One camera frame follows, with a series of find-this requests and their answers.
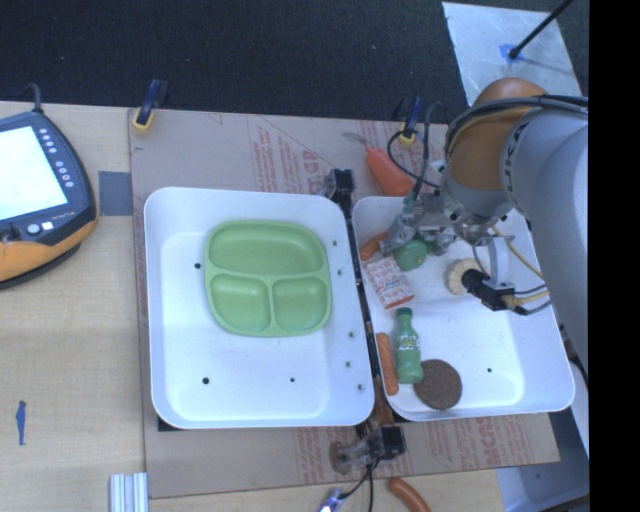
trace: white tray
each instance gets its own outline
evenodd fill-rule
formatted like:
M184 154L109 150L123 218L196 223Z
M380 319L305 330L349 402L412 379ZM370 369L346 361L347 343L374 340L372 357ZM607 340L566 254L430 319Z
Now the white tray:
M205 291L204 246L217 224L293 222L327 252L328 321L304 336L232 334ZM183 429L345 426L374 394L344 215L324 197L164 188L144 208L151 392L158 415Z
M402 198L360 200L353 211L358 246L388 231L402 206ZM510 213L499 229L504 235L515 235L513 245L537 265L520 215ZM442 359L460 374L460 401L445 411L431 409L417 397L412 385L405 384L396 395L387 395L389 404L412 421L565 409L573 400L574 381L553 309L547 307L523 317L490 311L470 294L452 294L445 286L447 267L456 259L472 256L471 247L462 241L453 243L443 256L427 256L420 267L405 272L415 298L402 304L413 310L422 359ZM488 265L488 256L483 259ZM539 278L511 254L509 280L520 290L540 284ZM375 332L392 336L398 308L385 310L366 275L364 281Z

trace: cable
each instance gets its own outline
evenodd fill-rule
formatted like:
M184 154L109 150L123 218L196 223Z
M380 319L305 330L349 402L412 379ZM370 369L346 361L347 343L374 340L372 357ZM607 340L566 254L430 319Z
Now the cable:
M411 176L414 180L416 180L416 184L413 187L413 192L414 192L414 198L417 197L418 193L420 192L420 189L422 188L423 183L426 183L427 185L435 188L435 189L439 189L440 185L438 185L437 183L432 183L430 181L428 181L427 179L425 179L425 176L427 174L427 168L429 166L429 126L431 124L431 114L433 113L433 111L437 108L437 107L441 107L442 109L444 109L445 112L445 118L448 118L447 115L447 111L444 107L444 104L441 101L434 101L431 105L429 105L429 108L427 108L426 112L425 112L425 119L424 119L424 134L420 133L418 130L416 129L404 129L404 130L400 130L396 133L394 133L389 140L387 141L387 154L389 155L389 158L391 159L391 161L396 164L398 166L398 168L404 172L405 174ZM412 134L417 135L418 138L420 138L422 140L422 167L420 169L420 174L416 175L413 172L411 172L409 169L407 169L406 167L404 167L402 164L400 164L400 162L398 162L394 156L393 153L391 152L391 146L392 144L402 135L406 135L406 132L410 131Z
M546 284L541 284L539 286L536 286L535 288L530 288L529 290L522 290L522 291L515 291L513 292L514 295L526 295L528 293L533 293L533 292L537 292L538 290L542 290L543 288L546 288L547 285Z
M502 297L502 300L509 309L515 309L518 306L536 301L538 299L541 299L542 297L547 297L548 295L549 292L545 290L544 292L536 293L535 295L530 295L529 297L515 297L514 295L505 295Z
M369 512L373 512L373 470L369 471Z
M18 94L18 98L24 96L25 93L29 90L31 90L31 92L33 93L32 112L40 112L41 114L44 114L44 111L42 110L42 95L40 94L40 87L38 87L37 84L35 83L27 84L25 88L22 89L22 91L20 91L20 94Z
M560 94L541 94L541 98L563 101L565 103L572 103L580 107L589 107L589 98L587 96L563 96Z
M498 228L496 228L495 226L491 229L494 231L496 235L503 236L502 233L500 233ZM515 247L513 247L513 245L511 245L511 242L507 242L507 247L509 247L509 250L513 253L513 255L516 258L518 258L525 267L527 267L529 270L531 270L531 272L533 272L535 275L537 275L540 279L544 281L544 276L542 275L542 272L540 272L531 263L529 263L529 261Z
M351 496L354 492L356 492L360 488L360 486L367 480L369 480L370 482L373 482L373 471L376 469L376 467L378 467L379 463L380 463L380 458L377 458L373 464L367 464L366 466L367 470L365 471L365 474L362 476L360 481L350 491L343 492L342 494L338 495L338 499L346 500L349 496Z
M539 311L542 311L543 309L549 307L551 305L551 301L547 301L544 304L541 304L540 306L538 306L537 308L533 308L533 309L525 309L522 306L516 306L515 308L512 309L512 311L514 313L517 313L521 316L529 316L529 315L533 315L534 313L538 313Z
M491 274L489 274L489 272L487 272L487 270L484 268L484 265L482 264L482 260L478 256L477 244L473 244L471 246L471 250L473 251L473 259L476 260L476 264L478 265L480 272L482 272L486 276L490 276Z

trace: metal rod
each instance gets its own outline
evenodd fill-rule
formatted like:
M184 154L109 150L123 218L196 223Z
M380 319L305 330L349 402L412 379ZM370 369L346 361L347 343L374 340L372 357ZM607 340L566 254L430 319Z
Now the metal rod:
M518 45L515 46L514 48L511 48L511 50L509 50L509 58L510 59L515 59L520 52L522 51L522 49L527 46L531 40L536 37L544 27L546 27L549 23L551 23L551 21L558 16L558 14L560 14L562 11L564 11L569 4L573 2L573 0L564 0L564 2L562 2L562 4L560 4L558 7L556 7L553 12L551 14L549 14L549 16L547 16L544 21L542 23L540 23L540 25L538 25L533 32L531 32L527 37L524 38L524 40Z
M109 512L148 512L147 474L109 477Z

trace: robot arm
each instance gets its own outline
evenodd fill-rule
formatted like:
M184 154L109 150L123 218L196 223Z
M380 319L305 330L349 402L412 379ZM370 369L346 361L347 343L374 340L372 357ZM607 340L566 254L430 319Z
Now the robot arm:
M515 208L588 371L588 101L548 96L519 78L497 80L449 124L445 154L440 188L405 208L381 250L399 250L414 233L439 236L440 253L457 239L480 245Z

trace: cardboard sheet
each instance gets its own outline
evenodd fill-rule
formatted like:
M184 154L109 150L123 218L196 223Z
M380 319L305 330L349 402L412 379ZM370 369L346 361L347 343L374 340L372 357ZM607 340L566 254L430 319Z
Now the cardboard sheet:
M316 193L331 169L352 169L353 204L383 195L365 164L365 145L386 148L396 123L157 110L145 133L131 126L131 179L138 289L144 438L152 498L353 481L329 459L350 445L352 427L175 430L159 421L150 393L143 207L166 186ZM443 157L446 127L430 128L430 156ZM418 172L422 148L397 156ZM376 478L522 466L559 460L547 414L400 423L407 451Z

